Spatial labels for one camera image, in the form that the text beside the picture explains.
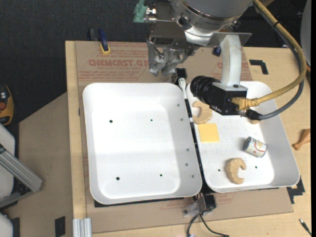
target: table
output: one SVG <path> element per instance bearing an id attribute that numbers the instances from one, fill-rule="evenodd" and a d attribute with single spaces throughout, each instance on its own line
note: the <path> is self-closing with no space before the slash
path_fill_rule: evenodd
<path id="1" fill-rule="evenodd" d="M 87 217 L 85 205 L 85 187 L 82 163 L 82 147 L 79 109 L 79 94 L 76 67 L 76 42 L 66 41 L 66 66 L 67 66 L 67 94 L 69 108 L 69 129 L 70 129 L 70 152 L 71 152 L 71 174 L 72 174 L 72 195 L 73 215 L 75 219 Z M 279 89 L 292 82 L 298 71 L 294 56 L 287 48 L 257 48 L 244 47 L 247 59 L 263 60 L 269 74 L 263 75 L 260 66 L 250 66 L 253 80 L 267 84 L 271 90 Z M 278 107 L 283 106 L 294 94 L 296 89 L 276 99 Z M 299 141 L 304 129 L 310 128 L 310 97 L 311 91 L 307 80 L 299 100 L 288 110 L 281 113 L 284 129 L 291 144 Z M 253 218 L 241 218 L 210 222 L 210 228 L 229 234 L 234 237 L 242 236 L 308 236 L 308 233 L 301 226 L 299 219 L 303 219 L 311 229 L 311 147 L 306 144 L 299 151 L 293 149 L 299 171 L 305 187 L 303 196 L 295 197 L 293 213 L 259 216 Z M 142 237 L 142 236 L 186 236 L 187 225 L 173 225 L 155 228 L 144 228 L 110 233 L 98 233 L 96 237 Z M 211 236 L 202 223 L 193 224 L 191 232 L 199 236 Z"/>

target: brown wooden handle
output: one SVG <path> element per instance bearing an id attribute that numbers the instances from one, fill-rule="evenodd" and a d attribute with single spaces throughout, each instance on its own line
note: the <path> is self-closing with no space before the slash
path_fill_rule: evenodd
<path id="1" fill-rule="evenodd" d="M 311 130 L 305 129 L 303 134 L 302 134 L 301 140 L 298 143 L 293 144 L 293 147 L 296 150 L 300 150 L 300 148 L 303 144 L 308 143 L 310 141 L 311 141 Z"/>

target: tin can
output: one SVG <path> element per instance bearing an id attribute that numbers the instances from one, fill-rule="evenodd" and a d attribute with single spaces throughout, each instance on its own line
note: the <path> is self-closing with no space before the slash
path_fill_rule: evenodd
<path id="1" fill-rule="evenodd" d="M 256 157 L 262 157 L 267 151 L 267 144 L 252 137 L 248 137 L 243 144 L 242 150 Z"/>

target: teal connector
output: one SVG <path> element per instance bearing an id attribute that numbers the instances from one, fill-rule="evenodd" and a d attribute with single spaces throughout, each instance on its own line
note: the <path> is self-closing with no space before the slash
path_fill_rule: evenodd
<path id="1" fill-rule="evenodd" d="M 148 6 L 144 6 L 145 0 L 139 0 L 134 9 L 134 23 L 143 23 Z"/>

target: yellow cable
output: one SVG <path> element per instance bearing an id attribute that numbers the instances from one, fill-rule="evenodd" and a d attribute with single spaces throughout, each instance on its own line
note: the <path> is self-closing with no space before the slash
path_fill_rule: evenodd
<path id="1" fill-rule="evenodd" d="M 237 98 L 237 97 L 233 98 L 233 103 L 239 105 L 239 110 L 245 110 L 245 109 L 249 109 L 249 107 L 258 106 L 259 104 L 261 104 L 263 102 L 274 99 L 274 98 L 290 91 L 291 89 L 293 89 L 294 87 L 299 85 L 302 82 L 302 80 L 304 80 L 304 77 L 305 77 L 305 74 L 307 71 L 306 58 L 304 56 L 303 50 L 301 49 L 301 47 L 297 43 L 297 41 L 280 23 L 278 23 L 278 21 L 274 18 L 274 16 L 269 12 L 269 10 L 259 0 L 254 0 L 253 2 L 258 7 L 258 9 L 273 23 L 275 28 L 277 28 L 283 34 L 283 36 L 285 36 L 286 39 L 293 45 L 293 47 L 295 48 L 295 50 L 298 54 L 302 71 L 295 81 L 293 81 L 292 83 L 290 83 L 286 87 L 278 89 L 278 90 L 276 90 L 268 95 L 265 95 L 263 97 L 254 98 L 254 99 Z"/>

